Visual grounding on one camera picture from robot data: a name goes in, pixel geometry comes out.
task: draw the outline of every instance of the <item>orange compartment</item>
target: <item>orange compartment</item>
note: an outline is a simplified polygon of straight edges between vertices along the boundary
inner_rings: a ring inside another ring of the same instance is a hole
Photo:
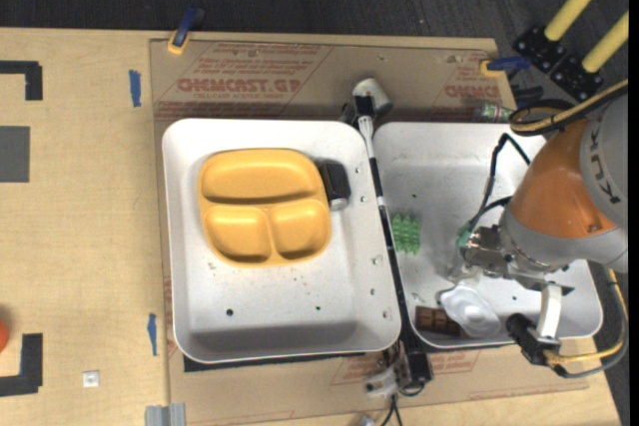
[[[320,255],[330,240],[320,172],[297,151],[213,155],[200,169],[198,199],[209,247],[230,264],[290,264]]]

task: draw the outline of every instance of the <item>white square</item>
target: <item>white square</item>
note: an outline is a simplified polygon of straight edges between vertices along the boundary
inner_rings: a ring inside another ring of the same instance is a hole
[[[84,387],[99,387],[100,371],[85,371],[82,373],[82,384]]]

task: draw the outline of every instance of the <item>blue clip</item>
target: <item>blue clip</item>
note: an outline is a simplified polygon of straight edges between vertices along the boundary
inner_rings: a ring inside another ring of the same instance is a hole
[[[195,5],[189,6],[189,9],[187,9],[182,16],[182,20],[180,20],[178,30],[171,35],[171,38],[169,38],[170,52],[178,55],[181,55],[184,52],[184,49],[187,47],[187,43],[189,43],[190,39],[189,31],[202,24],[205,14],[206,12],[204,9],[200,9]]]
[[[530,61],[518,55],[495,59],[486,65],[488,71],[527,70],[528,68],[530,68]]]

